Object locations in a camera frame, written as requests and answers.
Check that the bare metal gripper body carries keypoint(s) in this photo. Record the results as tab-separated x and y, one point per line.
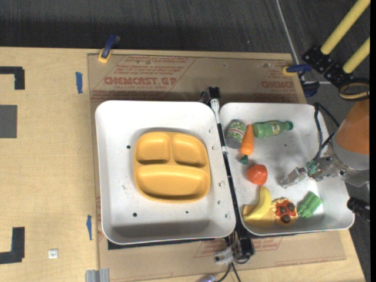
327	169

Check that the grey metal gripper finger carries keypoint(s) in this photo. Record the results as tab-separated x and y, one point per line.
299	171
289	181

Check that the white plastic tray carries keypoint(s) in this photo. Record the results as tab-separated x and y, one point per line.
293	154
114	163

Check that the green asparagus bundle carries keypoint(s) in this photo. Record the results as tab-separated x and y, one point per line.
310	205

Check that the yellow banana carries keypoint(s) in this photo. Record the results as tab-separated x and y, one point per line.
264	201

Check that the yellow pizza slice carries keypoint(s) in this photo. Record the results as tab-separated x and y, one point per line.
285	213

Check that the orange tomato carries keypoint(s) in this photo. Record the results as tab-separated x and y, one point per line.
257	174

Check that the green plastic bottle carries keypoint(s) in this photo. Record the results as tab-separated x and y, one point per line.
268	129

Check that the orange carrot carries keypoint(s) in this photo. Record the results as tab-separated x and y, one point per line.
247	142

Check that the thin black and white rod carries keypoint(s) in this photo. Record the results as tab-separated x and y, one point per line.
226	163

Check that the green and red can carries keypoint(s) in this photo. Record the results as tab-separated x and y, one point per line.
235	134

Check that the orange divided plate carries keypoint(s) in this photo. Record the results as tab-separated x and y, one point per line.
171	169

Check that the brown cardboard board red print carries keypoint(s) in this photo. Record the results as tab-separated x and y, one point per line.
188	78

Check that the small white square block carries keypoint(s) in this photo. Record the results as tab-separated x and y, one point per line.
53	253

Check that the black cylinder on white bracket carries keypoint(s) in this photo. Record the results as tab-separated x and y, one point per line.
357	206

